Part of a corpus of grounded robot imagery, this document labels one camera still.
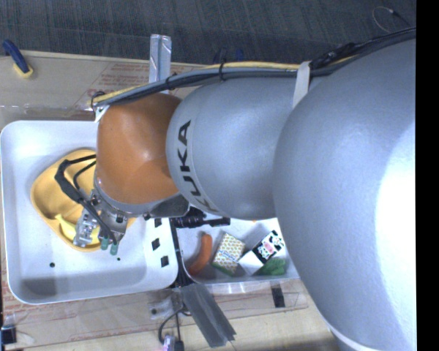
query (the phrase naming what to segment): yellow plate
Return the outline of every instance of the yellow plate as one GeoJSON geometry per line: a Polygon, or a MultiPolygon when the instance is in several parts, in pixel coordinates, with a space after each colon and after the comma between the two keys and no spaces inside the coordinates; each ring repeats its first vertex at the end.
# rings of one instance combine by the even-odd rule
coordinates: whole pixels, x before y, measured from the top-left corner
{"type": "MultiPolygon", "coordinates": [[[[75,225],[80,218],[83,206],[74,202],[62,192],[54,176],[63,160],[74,160],[89,155],[94,155],[94,151],[81,149],[62,157],[59,161],[44,170],[39,177],[37,177],[36,181],[34,181],[31,188],[31,202],[37,213],[63,242],[73,249],[82,252],[93,252],[100,249],[101,243],[97,239],[97,232],[91,234],[93,241],[86,245],[86,247],[78,247],[73,244],[75,229],[72,230],[72,226],[75,225]]],[[[65,177],[70,183],[73,183],[73,176],[90,162],[91,160],[88,160],[70,165],[65,171],[65,177]]],[[[78,176],[78,184],[86,194],[89,194],[93,189],[94,169],[95,166],[78,176]]],[[[135,219],[129,219],[127,227],[134,221],[135,219]]]]}

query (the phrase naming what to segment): gray carpet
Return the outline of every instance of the gray carpet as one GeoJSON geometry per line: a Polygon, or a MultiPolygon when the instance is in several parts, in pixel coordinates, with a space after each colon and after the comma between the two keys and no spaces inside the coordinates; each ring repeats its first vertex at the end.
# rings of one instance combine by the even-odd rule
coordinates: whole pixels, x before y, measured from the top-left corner
{"type": "Polygon", "coordinates": [[[1,42],[27,50],[147,59],[150,34],[173,60],[296,63],[347,42],[416,25],[416,0],[0,0],[1,42]],[[395,10],[394,17],[384,6],[395,10]]]}

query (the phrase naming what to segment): patterned box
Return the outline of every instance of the patterned box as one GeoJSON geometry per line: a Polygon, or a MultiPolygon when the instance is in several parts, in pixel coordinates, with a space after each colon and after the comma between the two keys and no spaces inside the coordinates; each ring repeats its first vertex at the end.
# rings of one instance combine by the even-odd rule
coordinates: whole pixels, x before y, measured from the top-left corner
{"type": "Polygon", "coordinates": [[[239,239],[225,233],[211,264],[229,276],[233,276],[245,247],[246,245],[239,239]]]}

